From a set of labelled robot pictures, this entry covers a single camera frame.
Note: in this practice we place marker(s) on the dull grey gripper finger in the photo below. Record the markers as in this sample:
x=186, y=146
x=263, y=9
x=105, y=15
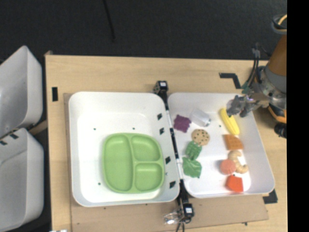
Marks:
x=233, y=106
x=246, y=107

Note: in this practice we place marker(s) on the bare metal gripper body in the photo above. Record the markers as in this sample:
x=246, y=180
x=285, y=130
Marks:
x=262, y=97

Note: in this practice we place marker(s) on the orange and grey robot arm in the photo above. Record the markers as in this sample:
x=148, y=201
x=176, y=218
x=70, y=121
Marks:
x=277, y=57

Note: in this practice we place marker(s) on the yellow banana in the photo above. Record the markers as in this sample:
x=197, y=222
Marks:
x=230, y=123

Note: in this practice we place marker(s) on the clear plastic bottle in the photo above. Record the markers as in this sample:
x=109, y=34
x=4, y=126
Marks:
x=200, y=117

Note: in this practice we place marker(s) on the orange waffle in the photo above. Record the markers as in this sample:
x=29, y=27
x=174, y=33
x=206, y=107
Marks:
x=233, y=142

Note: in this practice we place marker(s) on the brown chocolate chip biscuit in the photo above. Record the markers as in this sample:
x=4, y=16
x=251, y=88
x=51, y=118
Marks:
x=200, y=136

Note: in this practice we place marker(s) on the white plastic tray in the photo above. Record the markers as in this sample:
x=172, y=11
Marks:
x=256, y=153
x=96, y=115

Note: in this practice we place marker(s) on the purple grapes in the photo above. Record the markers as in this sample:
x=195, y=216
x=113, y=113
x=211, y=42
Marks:
x=181, y=123

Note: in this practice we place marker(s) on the beige croissant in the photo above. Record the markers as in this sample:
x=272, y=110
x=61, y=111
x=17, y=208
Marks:
x=240, y=164

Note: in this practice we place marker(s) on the green broccoli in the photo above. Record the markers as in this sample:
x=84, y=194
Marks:
x=193, y=150

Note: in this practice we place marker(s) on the pink doughnut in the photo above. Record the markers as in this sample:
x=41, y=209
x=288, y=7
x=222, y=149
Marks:
x=227, y=166

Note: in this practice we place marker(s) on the thin black and white rod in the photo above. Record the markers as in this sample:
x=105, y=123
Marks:
x=174, y=144

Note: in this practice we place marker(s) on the green lettuce leaf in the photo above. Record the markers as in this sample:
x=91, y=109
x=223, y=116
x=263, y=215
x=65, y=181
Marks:
x=192, y=167

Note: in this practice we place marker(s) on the orange carton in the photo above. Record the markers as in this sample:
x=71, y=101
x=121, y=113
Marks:
x=234, y=184

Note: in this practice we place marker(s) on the green divided plate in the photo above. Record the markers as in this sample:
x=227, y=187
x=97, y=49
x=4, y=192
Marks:
x=118, y=163

